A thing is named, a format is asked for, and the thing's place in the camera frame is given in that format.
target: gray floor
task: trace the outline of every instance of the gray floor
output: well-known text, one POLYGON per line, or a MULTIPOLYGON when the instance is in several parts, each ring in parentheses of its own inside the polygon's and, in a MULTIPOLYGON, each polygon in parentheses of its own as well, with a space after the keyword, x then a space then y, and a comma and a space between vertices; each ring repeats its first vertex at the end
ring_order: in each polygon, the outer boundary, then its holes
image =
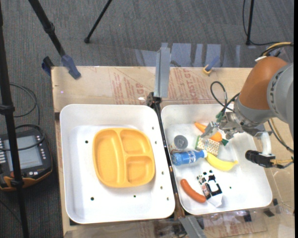
MULTIPOLYGON (((83 40, 107 0, 39 1, 77 66, 155 66, 156 52, 168 45, 180 66, 204 66, 218 55, 217 67, 253 67, 270 46, 258 44, 294 41, 294 0, 255 0, 251 45, 246 45, 245 34, 250 0, 245 0, 244 12, 244 0, 113 0, 89 44, 83 40)), ((54 161, 48 178, 24 190, 29 232, 31 237, 62 237, 51 79, 42 70, 43 58, 49 56, 61 65, 60 56, 28 0, 1 0, 1 7, 10 82, 36 94, 40 126, 54 161)), ((293 47, 280 52, 280 58, 293 62, 293 47)), ((23 91, 12 87, 12 95, 15 115, 31 108, 31 99, 23 91)), ((37 122, 34 112, 15 119, 16 125, 37 122)), ((5 133, 0 115, 0 134, 5 133)), ((0 198, 19 214, 15 192, 0 191, 0 198)), ((0 203, 1 237, 22 237, 22 228, 0 203)))

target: orange plastic dish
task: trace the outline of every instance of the orange plastic dish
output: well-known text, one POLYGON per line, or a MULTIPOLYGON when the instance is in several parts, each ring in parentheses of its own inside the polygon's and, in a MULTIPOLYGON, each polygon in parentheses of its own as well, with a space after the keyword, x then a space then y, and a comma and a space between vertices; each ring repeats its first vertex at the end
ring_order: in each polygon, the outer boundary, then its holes
POLYGON ((143 185, 155 173, 150 140, 132 128, 100 130, 93 139, 93 162, 99 180, 110 187, 143 185))

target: banana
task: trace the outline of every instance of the banana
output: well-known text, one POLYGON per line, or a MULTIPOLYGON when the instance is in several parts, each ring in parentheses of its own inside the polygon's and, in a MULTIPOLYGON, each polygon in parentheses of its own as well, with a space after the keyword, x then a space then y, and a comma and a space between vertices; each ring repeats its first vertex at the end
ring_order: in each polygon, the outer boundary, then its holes
POLYGON ((238 161, 223 161, 218 159, 213 154, 208 154, 206 157, 208 163, 210 163, 213 167, 221 170, 221 171, 229 171, 233 168, 234 165, 238 163, 238 161))

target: tin can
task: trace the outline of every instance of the tin can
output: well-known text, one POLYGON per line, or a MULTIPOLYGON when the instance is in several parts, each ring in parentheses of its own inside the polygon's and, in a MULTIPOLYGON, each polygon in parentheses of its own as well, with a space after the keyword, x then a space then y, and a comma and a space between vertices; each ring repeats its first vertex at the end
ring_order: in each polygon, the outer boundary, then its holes
POLYGON ((177 135, 174 139, 173 142, 169 145, 169 151, 172 153, 172 151, 184 151, 185 148, 188 146, 188 140, 185 136, 183 135, 177 135))

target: blue water bottle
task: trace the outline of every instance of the blue water bottle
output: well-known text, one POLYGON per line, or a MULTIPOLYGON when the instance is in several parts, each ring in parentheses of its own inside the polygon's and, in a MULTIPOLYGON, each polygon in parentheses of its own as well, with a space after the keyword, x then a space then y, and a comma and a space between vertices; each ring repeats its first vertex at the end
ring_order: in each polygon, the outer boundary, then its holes
POLYGON ((171 156, 172 163, 176 166, 180 166, 182 164, 193 163, 198 160, 198 158, 204 158, 207 156, 207 153, 203 150, 201 151, 188 151, 182 153, 173 153, 171 156))

